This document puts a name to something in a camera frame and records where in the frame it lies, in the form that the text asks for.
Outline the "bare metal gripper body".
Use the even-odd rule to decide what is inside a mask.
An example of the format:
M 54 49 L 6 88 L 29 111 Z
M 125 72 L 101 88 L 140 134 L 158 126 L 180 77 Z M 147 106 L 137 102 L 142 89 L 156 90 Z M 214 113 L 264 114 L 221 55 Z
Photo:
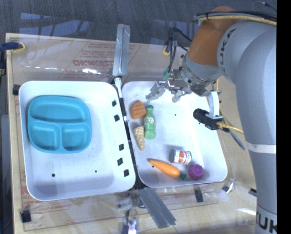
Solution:
M 174 90 L 186 89 L 196 94 L 204 94 L 206 92 L 206 81 L 199 78 L 186 66 L 171 70 L 166 68 L 163 71 L 163 81 L 168 81 L 169 86 Z

